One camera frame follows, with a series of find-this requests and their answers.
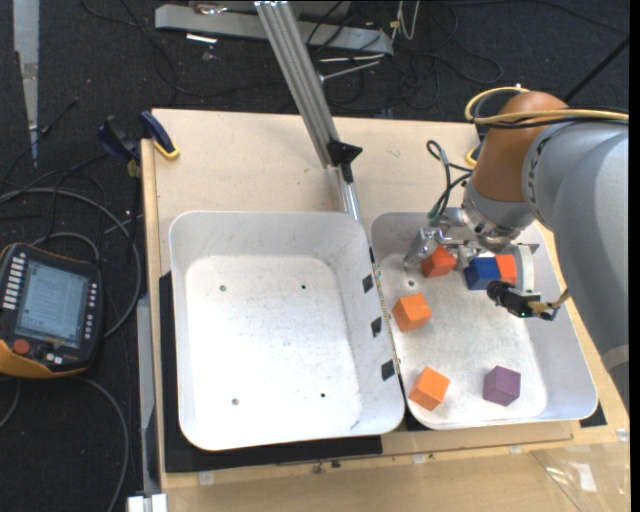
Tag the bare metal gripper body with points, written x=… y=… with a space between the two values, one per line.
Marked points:
x=462 y=227

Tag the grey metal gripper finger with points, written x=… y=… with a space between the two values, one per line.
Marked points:
x=463 y=258
x=419 y=249

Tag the orange cube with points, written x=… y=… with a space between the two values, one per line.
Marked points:
x=507 y=269
x=429 y=389
x=440 y=262
x=412 y=312

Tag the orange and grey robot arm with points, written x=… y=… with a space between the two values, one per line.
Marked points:
x=575 y=200

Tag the blue cube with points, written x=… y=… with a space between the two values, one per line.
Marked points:
x=481 y=274

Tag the white plastic tray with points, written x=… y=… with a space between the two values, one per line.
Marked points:
x=470 y=345
x=270 y=340

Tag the purple cube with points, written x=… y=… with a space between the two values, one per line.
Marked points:
x=502 y=385

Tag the pale wood board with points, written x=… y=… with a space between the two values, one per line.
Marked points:
x=250 y=165

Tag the black cylinder on white bracket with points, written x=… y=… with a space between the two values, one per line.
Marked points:
x=510 y=299

